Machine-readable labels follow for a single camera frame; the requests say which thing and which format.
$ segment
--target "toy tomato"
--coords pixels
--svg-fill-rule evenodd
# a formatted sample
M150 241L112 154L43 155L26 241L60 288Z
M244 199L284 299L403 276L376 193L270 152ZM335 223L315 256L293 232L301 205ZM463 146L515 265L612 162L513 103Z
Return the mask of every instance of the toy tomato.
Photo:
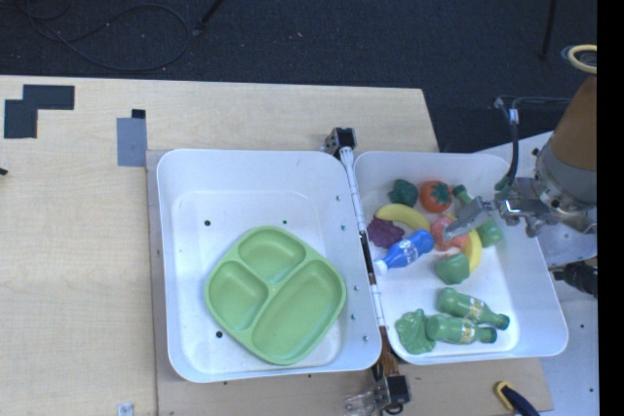
M452 203L450 186L441 180L428 180L420 186L418 200L431 213L442 213Z

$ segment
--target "white plastic tray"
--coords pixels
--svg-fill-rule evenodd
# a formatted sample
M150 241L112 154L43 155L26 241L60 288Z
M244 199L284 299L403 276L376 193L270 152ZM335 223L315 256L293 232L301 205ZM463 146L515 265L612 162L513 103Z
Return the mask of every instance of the white plastic tray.
M486 200L494 197L494 185L508 165L488 154L451 154L416 152L366 152L355 161L355 173L367 224L376 210L390 203L388 193L398 178L418 186L426 180L442 180L450 185L464 184L473 196ZM416 205L427 218L427 214ZM459 208L453 202L450 212ZM527 237L525 225L508 227L496 213L498 226L505 239L484 248L481 264L455 289L484 300L496 313L510 317L510 325L498 331L492 344L452 345L437 342L433 351L410 354L401 344L395 322L406 312L423 309L425 316L439 311L435 298L445 283L437 276L434 265L444 253L433 250L406 268L390 269L376 276L380 302L393 350L414 364L436 364L483 359L548 357L560 353L567 343L567 328L550 274L535 238ZM396 224L410 233L410 228ZM370 242L373 259L385 255L386 249Z
M198 383L348 371L373 365L381 340L348 180L314 151L174 150L157 169L168 353ZM287 229L327 257L346 284L330 331L304 359L271 364L228 335L209 312L204 284L232 244L263 225Z

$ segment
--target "blue bottle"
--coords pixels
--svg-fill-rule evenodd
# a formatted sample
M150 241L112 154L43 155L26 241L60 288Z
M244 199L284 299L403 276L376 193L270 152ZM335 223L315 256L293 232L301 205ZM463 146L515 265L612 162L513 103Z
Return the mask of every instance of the blue bottle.
M406 267L416 258L433 249L433 236L426 229L418 229L410 236L402 238L388 249L384 258L373 262L380 275L384 275L391 267Z

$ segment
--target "red tomato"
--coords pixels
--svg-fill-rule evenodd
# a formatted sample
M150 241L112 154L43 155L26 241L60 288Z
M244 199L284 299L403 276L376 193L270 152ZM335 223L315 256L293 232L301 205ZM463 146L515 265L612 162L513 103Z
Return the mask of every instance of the red tomato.
M457 246L458 248L464 248L464 245L466 245L466 241L468 241L467 234L455 236L450 241L444 240L444 238L442 237L442 232L444 231L445 227L451 224L451 222L452 219L450 217L448 217L447 215L443 215L441 217L438 217L431 223L431 236L433 236L433 241L436 248L440 251L447 251L453 246Z
M427 211L442 213L452 203L452 191L442 180L428 180L420 186L418 199Z

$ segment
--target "dark carpet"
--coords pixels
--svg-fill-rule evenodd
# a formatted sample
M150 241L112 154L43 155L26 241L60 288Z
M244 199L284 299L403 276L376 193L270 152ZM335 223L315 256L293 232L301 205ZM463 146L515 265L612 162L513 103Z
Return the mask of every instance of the dark carpet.
M216 1L0 0L0 72L420 88L440 149L473 152L510 140L498 95L572 97L562 52L597 43L598 0L557 0L545 56L551 0L223 0L193 35ZM563 112L528 106L520 136Z

